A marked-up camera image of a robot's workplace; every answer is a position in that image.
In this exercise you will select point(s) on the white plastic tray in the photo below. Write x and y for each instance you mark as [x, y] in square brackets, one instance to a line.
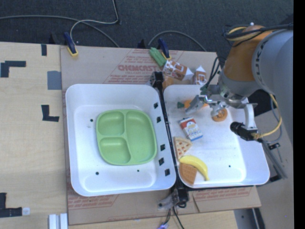
[226, 151]
[83, 151]

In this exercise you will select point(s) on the yellow banana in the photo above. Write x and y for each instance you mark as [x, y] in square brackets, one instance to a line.
[197, 164]

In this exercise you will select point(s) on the large white and orange carton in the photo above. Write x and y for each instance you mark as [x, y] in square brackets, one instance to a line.
[176, 71]

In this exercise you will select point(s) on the pale waffle slice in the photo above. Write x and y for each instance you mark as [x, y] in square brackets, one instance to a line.
[181, 146]

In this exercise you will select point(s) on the thin black and white rod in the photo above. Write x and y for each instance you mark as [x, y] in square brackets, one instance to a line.
[168, 128]

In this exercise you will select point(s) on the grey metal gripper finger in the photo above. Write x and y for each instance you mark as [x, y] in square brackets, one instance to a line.
[215, 110]
[194, 104]

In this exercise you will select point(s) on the orange carrot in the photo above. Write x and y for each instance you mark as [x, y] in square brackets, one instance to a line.
[187, 103]

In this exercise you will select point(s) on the small white and orange carton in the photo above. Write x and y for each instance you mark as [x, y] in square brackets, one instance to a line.
[199, 76]

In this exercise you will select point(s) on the red and white packet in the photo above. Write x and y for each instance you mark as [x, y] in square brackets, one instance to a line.
[191, 129]

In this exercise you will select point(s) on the green divided plate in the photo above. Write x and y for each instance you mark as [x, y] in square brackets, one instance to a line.
[133, 137]

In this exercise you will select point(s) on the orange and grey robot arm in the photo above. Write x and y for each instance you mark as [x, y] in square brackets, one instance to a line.
[240, 63]

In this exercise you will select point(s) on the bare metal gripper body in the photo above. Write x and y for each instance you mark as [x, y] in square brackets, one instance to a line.
[227, 99]

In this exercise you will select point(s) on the green toy vegetable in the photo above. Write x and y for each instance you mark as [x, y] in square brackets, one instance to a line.
[157, 56]

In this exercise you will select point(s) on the black cylinder on white bracket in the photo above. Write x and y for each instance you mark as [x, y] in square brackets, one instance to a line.
[241, 129]

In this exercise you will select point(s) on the orange waffle slice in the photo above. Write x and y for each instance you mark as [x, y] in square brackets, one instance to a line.
[187, 174]

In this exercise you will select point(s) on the brown cardboard board red print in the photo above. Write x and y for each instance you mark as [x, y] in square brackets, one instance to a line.
[95, 65]

